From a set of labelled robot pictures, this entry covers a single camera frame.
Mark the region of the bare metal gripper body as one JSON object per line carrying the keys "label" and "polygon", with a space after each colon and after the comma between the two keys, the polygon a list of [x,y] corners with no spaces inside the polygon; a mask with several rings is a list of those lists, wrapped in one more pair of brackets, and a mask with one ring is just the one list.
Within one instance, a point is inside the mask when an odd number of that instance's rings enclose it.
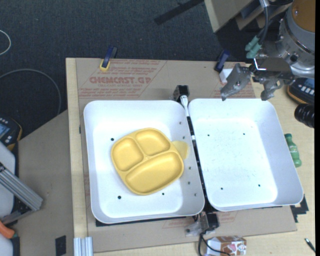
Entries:
{"label": "bare metal gripper body", "polygon": [[255,57],[258,70],[285,78],[315,78],[315,32],[293,21],[282,21],[276,41],[266,41]]}

